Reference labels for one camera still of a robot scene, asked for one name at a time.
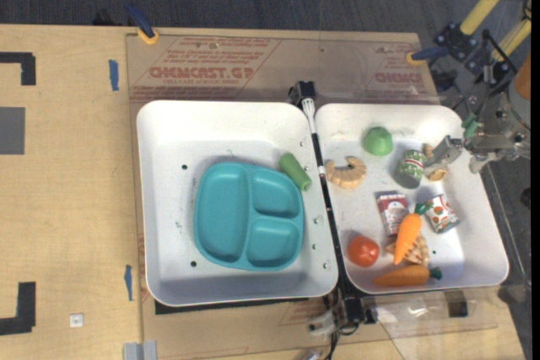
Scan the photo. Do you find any white can with orange print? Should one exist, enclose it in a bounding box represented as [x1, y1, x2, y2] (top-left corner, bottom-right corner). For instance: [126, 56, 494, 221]
[424, 193, 461, 234]

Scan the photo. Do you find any brown cardboard board red print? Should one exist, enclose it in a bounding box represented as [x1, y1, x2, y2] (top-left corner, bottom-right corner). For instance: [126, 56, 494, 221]
[125, 28, 501, 359]

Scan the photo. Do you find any thin black and white rod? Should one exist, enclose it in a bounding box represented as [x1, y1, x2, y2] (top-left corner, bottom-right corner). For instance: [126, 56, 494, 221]
[301, 95, 354, 301]

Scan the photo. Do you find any red toy tomato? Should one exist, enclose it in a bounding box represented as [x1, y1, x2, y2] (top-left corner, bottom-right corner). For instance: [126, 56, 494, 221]
[347, 234, 381, 269]

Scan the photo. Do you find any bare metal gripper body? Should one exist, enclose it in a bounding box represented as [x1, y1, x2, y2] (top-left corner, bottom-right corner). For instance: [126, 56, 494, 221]
[462, 90, 532, 162]

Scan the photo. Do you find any beige toy biscuit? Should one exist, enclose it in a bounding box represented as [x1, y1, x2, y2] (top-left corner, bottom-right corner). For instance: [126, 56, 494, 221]
[422, 142, 449, 182]

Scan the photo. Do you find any green and white can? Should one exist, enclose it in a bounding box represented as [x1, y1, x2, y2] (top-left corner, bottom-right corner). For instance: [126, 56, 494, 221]
[396, 149, 429, 189]

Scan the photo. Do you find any red and white carton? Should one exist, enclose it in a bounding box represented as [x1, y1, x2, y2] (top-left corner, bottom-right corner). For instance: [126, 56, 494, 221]
[375, 190, 409, 238]

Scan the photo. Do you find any orange toy carrot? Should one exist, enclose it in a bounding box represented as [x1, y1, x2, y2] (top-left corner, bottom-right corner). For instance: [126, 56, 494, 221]
[372, 264, 443, 288]
[392, 201, 433, 266]

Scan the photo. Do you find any teal divided plate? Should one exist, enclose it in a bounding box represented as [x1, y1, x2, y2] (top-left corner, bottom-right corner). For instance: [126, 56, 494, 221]
[192, 161, 305, 272]

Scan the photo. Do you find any white plastic tray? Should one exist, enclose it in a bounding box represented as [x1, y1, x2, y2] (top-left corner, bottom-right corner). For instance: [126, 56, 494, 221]
[135, 99, 340, 308]
[314, 102, 510, 295]

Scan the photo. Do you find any beige toy croissant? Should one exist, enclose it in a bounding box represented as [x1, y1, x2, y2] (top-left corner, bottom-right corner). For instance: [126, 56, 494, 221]
[324, 156, 368, 191]

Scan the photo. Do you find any beige toy waffle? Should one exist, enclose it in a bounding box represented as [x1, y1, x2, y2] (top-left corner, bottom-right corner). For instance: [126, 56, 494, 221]
[384, 234, 431, 266]

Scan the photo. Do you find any green toy cucumber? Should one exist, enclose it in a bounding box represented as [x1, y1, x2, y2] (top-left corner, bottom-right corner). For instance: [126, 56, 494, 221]
[278, 152, 313, 192]

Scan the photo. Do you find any green dome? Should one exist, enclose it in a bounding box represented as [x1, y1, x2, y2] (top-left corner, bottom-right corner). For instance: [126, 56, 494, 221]
[362, 126, 394, 157]

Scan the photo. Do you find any black block with thin wires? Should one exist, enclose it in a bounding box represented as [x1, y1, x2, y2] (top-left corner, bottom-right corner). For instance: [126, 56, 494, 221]
[341, 297, 369, 325]
[289, 80, 317, 106]

